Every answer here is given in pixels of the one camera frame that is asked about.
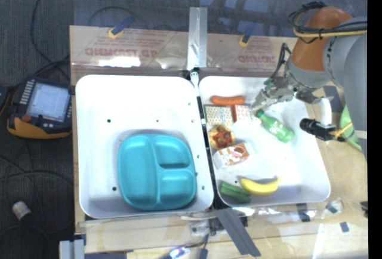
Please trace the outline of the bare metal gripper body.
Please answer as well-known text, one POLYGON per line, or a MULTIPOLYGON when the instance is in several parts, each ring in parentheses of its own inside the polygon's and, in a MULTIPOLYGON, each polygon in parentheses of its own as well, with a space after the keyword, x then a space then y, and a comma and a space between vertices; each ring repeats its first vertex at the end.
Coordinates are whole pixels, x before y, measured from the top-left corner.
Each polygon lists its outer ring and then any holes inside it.
POLYGON ((326 76, 277 76, 266 84, 266 98, 277 98, 278 102, 291 101, 293 98, 308 104, 316 104, 320 97, 313 93, 329 82, 326 76))

